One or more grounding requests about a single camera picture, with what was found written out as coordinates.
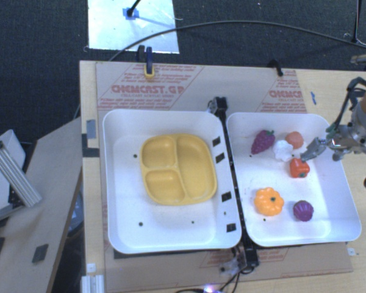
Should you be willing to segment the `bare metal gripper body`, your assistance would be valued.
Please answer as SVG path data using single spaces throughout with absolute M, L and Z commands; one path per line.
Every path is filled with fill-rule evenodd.
M 332 124 L 326 129 L 326 140 L 331 150 L 349 149 L 354 154 L 366 154 L 366 129 L 357 124 Z

